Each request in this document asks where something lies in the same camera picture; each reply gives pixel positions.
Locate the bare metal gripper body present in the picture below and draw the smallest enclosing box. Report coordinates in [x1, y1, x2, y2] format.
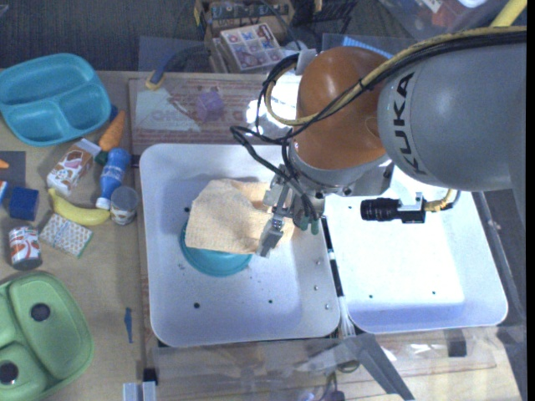
[262, 164, 327, 227]

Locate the yellow cloth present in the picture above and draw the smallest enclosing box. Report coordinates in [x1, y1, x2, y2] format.
[185, 178, 295, 255]

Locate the teal bowl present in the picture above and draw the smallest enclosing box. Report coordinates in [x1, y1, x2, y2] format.
[179, 219, 254, 277]

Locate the thin black and white rod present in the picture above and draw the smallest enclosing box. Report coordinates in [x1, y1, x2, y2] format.
[321, 216, 356, 338]

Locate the white plastic tray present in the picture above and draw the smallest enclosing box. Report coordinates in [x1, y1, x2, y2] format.
[139, 143, 342, 348]
[324, 168, 509, 335]

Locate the purple cube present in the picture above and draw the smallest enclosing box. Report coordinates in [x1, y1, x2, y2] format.
[196, 90, 226, 121]

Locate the grey can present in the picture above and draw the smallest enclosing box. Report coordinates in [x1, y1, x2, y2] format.
[110, 185, 140, 226]

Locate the patterned tile game board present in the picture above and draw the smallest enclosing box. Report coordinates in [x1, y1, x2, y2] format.
[219, 23, 286, 73]

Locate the blue bottle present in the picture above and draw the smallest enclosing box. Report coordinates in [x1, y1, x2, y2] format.
[94, 147, 132, 211]

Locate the orange carrot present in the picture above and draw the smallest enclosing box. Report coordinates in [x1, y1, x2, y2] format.
[94, 109, 127, 167]

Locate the yellow banana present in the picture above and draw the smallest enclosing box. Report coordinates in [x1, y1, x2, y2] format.
[47, 187, 112, 226]

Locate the cardboard box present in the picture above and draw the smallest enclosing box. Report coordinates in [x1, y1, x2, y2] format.
[193, 0, 296, 74]

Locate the white and brown carton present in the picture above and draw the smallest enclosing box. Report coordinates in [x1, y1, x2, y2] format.
[45, 137, 102, 198]

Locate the green divided plate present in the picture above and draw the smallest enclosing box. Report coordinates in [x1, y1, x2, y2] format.
[0, 270, 95, 401]

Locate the red and white can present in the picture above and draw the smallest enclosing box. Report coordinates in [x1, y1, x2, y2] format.
[8, 225, 43, 272]

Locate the blue cube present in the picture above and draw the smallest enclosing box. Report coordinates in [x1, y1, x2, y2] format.
[8, 185, 40, 221]

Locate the blue divided plate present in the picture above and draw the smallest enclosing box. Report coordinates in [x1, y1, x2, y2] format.
[0, 52, 113, 148]

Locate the black cylinder on white bracket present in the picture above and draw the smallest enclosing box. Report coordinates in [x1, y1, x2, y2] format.
[359, 192, 428, 225]

